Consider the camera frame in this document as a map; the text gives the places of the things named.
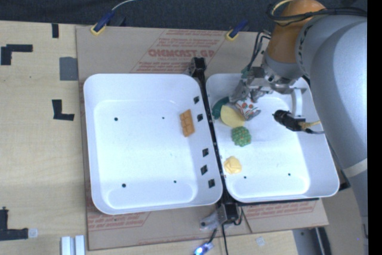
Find brown cardboard board, red print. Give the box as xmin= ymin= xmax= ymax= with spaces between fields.
xmin=75 ymin=26 xmax=329 ymax=251

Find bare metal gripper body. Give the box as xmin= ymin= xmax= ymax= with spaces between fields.
xmin=245 ymin=66 xmax=307 ymax=96

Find yellow toy lemon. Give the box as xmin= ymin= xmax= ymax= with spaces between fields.
xmin=220 ymin=105 xmax=246 ymax=128

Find white plastic tray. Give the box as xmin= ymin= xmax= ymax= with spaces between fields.
xmin=82 ymin=73 xmax=224 ymax=216
xmin=205 ymin=73 xmax=341 ymax=204

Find green grapes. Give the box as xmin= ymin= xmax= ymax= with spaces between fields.
xmin=231 ymin=125 xmax=252 ymax=148

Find black block with thin wires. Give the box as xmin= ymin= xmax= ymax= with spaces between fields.
xmin=219 ymin=202 xmax=241 ymax=224
xmin=186 ymin=57 xmax=207 ymax=79

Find black cylinder on white bracket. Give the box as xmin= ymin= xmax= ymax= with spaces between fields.
xmin=272 ymin=87 xmax=307 ymax=132

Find orange biscuit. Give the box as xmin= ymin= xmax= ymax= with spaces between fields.
xmin=179 ymin=109 xmax=196 ymax=138

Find thin black rod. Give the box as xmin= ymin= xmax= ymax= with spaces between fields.
xmin=199 ymin=68 xmax=229 ymax=208

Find green toy vegetable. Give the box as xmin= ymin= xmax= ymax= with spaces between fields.
xmin=211 ymin=96 xmax=230 ymax=116

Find pale yellow toy food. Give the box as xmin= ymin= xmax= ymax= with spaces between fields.
xmin=223 ymin=155 xmax=242 ymax=175

